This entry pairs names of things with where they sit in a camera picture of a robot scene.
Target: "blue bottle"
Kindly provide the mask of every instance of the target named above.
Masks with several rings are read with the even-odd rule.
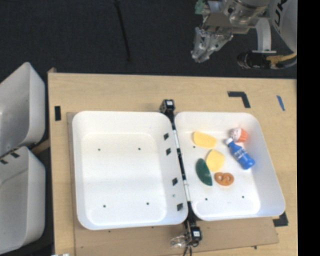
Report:
[[[232,138],[228,138],[225,143],[228,148],[230,148],[232,155],[240,163],[243,169],[247,170],[256,163],[242,146],[235,144]]]

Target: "brown pretzel toy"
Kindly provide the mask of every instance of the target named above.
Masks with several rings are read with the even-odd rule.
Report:
[[[235,180],[234,176],[229,172],[224,172],[224,173],[223,172],[217,172],[214,175],[214,179],[215,179],[216,182],[218,182],[222,186],[229,186]]]

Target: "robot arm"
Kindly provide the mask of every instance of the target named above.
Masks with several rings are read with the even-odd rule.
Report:
[[[243,52],[238,64],[244,68],[282,69],[296,63],[298,0],[198,0],[195,13],[202,24],[195,28],[192,58],[202,63],[219,51],[234,34],[256,29],[258,49]],[[271,49],[271,26],[274,26],[293,54],[276,55]],[[295,59],[290,64],[286,60]]]

